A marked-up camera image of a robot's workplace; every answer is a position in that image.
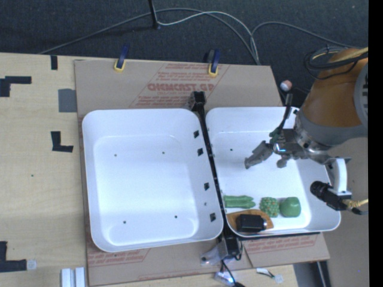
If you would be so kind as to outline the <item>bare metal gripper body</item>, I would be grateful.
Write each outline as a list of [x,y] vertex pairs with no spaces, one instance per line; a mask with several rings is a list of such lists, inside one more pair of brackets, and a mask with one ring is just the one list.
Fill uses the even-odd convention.
[[279,156],[291,155],[291,160],[310,159],[316,163],[327,163],[329,146],[320,144],[302,129],[276,128],[270,134],[272,151]]

